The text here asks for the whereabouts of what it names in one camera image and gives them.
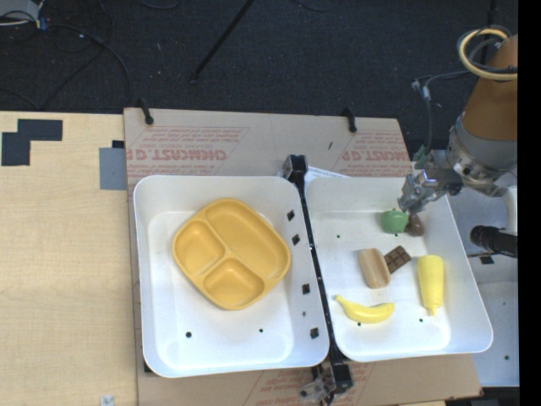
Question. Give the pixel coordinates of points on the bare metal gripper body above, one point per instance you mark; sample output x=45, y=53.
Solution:
x=448, y=176

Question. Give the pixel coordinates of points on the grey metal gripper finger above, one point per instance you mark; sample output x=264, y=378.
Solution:
x=407, y=193
x=422, y=201

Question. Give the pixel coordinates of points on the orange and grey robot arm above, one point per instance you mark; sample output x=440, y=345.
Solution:
x=492, y=100

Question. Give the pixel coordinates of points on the brown kiwi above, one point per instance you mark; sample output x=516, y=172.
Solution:
x=416, y=226

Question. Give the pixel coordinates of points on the green apple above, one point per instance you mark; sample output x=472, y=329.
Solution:
x=393, y=221

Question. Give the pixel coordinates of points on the brown chocolate bar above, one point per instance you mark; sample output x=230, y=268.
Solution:
x=399, y=258

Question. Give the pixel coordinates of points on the yellow squeeze bottle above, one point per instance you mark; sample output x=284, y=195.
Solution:
x=431, y=279

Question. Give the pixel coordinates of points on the beige bread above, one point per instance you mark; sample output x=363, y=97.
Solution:
x=374, y=269

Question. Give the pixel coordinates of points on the white printed paper slip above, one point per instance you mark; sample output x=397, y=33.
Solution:
x=323, y=172

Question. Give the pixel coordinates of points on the yellow banana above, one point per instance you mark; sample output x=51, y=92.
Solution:
x=367, y=312

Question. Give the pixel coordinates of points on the white plastic tray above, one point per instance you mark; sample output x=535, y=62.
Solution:
x=228, y=341
x=393, y=341

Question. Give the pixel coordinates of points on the brown cardboard board red print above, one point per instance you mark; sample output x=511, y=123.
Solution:
x=236, y=146

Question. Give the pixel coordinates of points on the yellow divided plate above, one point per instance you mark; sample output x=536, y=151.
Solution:
x=230, y=252

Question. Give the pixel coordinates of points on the black cylinder on white bracket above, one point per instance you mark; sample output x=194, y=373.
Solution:
x=492, y=240

